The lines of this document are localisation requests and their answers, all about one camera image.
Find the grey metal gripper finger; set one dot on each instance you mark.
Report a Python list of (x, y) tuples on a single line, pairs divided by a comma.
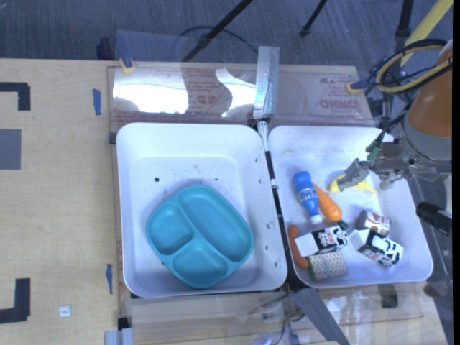
[(355, 173), (390, 182)]

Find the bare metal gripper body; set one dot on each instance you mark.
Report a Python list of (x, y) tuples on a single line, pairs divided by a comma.
[(390, 160)]

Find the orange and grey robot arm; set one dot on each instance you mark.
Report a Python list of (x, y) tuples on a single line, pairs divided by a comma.
[(431, 113)]

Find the yellow banana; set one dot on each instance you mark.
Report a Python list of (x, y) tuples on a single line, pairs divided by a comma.
[(366, 186)]

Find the red and white can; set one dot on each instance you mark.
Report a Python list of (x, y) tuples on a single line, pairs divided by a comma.
[(377, 223)]

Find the orange carrot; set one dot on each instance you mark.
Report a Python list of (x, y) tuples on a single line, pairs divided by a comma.
[(328, 207)]

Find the white plastic tray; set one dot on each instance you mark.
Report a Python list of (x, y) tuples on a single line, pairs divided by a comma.
[(201, 149), (316, 149)]

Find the blue bottle white cap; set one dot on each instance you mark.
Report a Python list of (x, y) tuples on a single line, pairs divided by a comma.
[(306, 194)]

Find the black and white carton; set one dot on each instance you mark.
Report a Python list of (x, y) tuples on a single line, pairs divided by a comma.
[(325, 239), (381, 248)]

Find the brown cardboard board red print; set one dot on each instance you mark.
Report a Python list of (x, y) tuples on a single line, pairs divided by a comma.
[(323, 102)]

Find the orange sausage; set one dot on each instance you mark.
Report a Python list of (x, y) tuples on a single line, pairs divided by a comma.
[(295, 250)]

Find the blue divided plate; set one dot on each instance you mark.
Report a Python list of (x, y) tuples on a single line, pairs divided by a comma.
[(212, 214)]

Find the black cylinder on white bracket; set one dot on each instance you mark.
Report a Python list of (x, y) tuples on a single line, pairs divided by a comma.
[(433, 216)]

